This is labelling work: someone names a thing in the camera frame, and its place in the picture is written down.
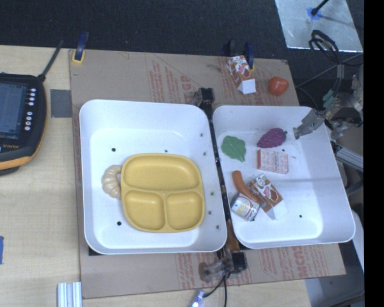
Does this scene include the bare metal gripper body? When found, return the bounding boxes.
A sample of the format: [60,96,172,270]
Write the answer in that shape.
[323,72,364,129]

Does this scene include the purple toy grapes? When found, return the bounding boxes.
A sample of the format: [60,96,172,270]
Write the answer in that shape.
[256,127,288,149]

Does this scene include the red toy tomato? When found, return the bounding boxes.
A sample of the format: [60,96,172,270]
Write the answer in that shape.
[268,76,290,97]

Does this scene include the orange and white flat carton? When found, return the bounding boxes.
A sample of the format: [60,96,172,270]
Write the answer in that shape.
[257,149,289,175]

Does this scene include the white plastic tray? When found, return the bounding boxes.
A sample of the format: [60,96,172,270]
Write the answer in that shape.
[79,99,228,255]
[212,105,356,250]

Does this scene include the brown and white carton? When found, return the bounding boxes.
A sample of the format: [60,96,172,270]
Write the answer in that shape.
[246,173,288,221]
[226,55,256,95]

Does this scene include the green toy lettuce leaf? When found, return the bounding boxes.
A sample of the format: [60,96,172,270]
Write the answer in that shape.
[221,135,246,163]

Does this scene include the orange toy sausage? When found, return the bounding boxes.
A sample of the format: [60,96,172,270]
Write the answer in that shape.
[232,170,260,204]

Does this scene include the thin black and white rod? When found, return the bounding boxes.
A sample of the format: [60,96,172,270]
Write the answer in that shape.
[206,106,235,251]

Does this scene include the small white and yellow can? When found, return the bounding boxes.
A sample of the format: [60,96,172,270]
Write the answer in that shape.
[230,193,260,222]

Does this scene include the yellow divided plate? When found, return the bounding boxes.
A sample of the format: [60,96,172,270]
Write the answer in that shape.
[120,153,206,233]

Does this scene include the brown cardboard board red print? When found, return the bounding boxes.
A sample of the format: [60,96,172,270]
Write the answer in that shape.
[68,49,347,299]

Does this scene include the beige toy bread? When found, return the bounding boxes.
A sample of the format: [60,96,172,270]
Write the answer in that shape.
[101,164,124,200]

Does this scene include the black block with thin wires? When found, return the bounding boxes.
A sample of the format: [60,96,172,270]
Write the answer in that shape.
[197,87,216,109]
[231,251,248,274]

